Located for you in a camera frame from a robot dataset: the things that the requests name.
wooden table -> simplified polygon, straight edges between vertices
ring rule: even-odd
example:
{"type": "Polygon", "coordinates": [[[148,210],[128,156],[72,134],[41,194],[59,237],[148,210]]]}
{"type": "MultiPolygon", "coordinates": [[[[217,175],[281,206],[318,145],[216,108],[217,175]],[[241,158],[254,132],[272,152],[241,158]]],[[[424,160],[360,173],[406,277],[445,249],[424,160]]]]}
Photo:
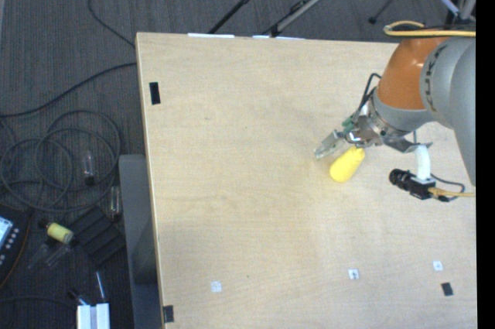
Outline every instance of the wooden table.
{"type": "MultiPolygon", "coordinates": [[[[328,176],[339,154],[313,155],[395,44],[136,43],[167,328],[477,327],[476,199],[392,186],[415,156],[386,146],[347,183],[328,176]]],[[[418,139],[433,142],[436,176],[472,190],[452,130],[429,124],[418,139]]]]}

white tape mark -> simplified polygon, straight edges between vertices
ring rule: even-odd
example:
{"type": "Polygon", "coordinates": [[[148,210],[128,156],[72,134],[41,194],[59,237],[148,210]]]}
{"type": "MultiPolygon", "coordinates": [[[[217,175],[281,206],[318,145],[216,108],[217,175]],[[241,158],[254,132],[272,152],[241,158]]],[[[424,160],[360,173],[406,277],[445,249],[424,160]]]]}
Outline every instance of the white tape mark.
{"type": "Polygon", "coordinates": [[[210,287],[213,293],[219,293],[222,291],[222,283],[220,281],[212,281],[210,287]]]}
{"type": "Polygon", "coordinates": [[[206,37],[209,38],[220,38],[220,39],[233,39],[235,35],[215,35],[215,34],[205,34],[205,33],[187,33],[189,37],[206,37]]]}
{"type": "Polygon", "coordinates": [[[349,269],[349,278],[351,279],[359,279],[359,270],[358,269],[349,269]]]}
{"type": "MultiPolygon", "coordinates": [[[[253,39],[273,39],[273,37],[268,35],[253,35],[253,39]]],[[[284,36],[276,36],[275,39],[279,40],[304,40],[302,37],[284,37],[284,36]]]]}
{"type": "Polygon", "coordinates": [[[442,264],[442,262],[440,262],[439,260],[435,260],[433,262],[433,268],[435,269],[435,271],[443,271],[443,264],[442,264]]]}

yellow plug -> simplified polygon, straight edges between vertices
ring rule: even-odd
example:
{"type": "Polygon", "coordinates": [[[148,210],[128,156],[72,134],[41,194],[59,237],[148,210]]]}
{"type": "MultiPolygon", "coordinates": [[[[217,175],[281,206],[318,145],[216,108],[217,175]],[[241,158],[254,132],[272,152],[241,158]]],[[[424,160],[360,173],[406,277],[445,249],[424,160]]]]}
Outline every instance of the yellow plug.
{"type": "Polygon", "coordinates": [[[330,177],[336,182],[347,182],[356,172],[364,159],[364,149],[352,145],[342,156],[330,166],[330,177]]]}

yellow object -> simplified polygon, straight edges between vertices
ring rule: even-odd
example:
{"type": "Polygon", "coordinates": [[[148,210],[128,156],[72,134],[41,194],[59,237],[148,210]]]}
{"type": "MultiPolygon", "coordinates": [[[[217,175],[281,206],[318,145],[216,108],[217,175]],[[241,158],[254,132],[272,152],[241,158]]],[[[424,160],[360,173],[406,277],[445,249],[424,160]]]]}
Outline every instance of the yellow object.
{"type": "Polygon", "coordinates": [[[446,196],[446,197],[475,197],[474,193],[456,193],[455,191],[448,191],[439,189],[438,187],[429,187],[428,192],[434,196],[446,196]]]}
{"type": "Polygon", "coordinates": [[[364,159],[364,149],[352,145],[330,166],[329,174],[336,182],[347,182],[364,159]]]}
{"type": "Polygon", "coordinates": [[[63,244],[69,244],[74,237],[74,233],[71,230],[65,228],[64,226],[61,226],[58,223],[50,223],[49,226],[46,228],[46,233],[49,237],[55,238],[57,241],[60,241],[63,244]]]}
{"type": "Polygon", "coordinates": [[[403,37],[435,37],[435,36],[465,36],[476,37],[476,30],[465,29],[450,29],[450,30],[438,30],[438,28],[427,28],[425,24],[415,21],[397,21],[386,25],[384,27],[384,33],[389,36],[403,36],[403,37]],[[398,26],[412,26],[417,29],[413,30],[394,30],[398,26]]]}

black tape mark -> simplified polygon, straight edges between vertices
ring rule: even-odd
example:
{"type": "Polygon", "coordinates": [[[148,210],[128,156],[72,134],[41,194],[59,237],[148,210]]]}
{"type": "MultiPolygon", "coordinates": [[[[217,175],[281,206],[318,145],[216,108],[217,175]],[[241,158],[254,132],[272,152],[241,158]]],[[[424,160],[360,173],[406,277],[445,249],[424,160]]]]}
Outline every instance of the black tape mark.
{"type": "Polygon", "coordinates": [[[443,294],[446,296],[452,296],[454,294],[454,291],[452,290],[450,283],[443,283],[442,289],[443,289],[443,294]]]}
{"type": "Polygon", "coordinates": [[[151,92],[152,95],[152,105],[161,103],[158,83],[149,83],[149,92],[151,92]]]}
{"type": "Polygon", "coordinates": [[[163,317],[165,324],[173,322],[173,306],[163,306],[163,317]]]}

